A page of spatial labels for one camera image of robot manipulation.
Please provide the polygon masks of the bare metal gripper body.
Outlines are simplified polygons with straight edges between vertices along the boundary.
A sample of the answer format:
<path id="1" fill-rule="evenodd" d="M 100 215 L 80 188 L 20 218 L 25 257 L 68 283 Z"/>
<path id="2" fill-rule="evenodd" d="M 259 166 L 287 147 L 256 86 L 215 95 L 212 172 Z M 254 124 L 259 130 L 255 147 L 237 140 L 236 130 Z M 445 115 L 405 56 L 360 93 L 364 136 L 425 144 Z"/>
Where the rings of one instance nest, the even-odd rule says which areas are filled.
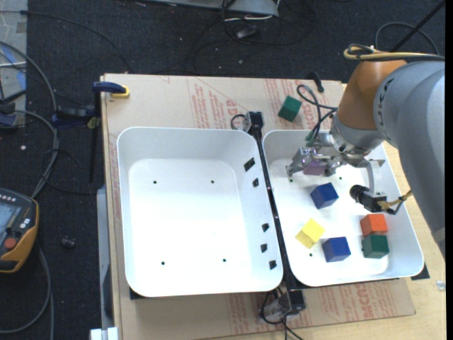
<path id="1" fill-rule="evenodd" d="M 338 168 L 345 164 L 357 166 L 369 152 L 354 146 L 342 135 L 332 132 L 320 132 L 307 144 L 308 146 L 301 147 L 298 151 L 298 163 L 302 168 L 313 163 L 323 168 Z"/>

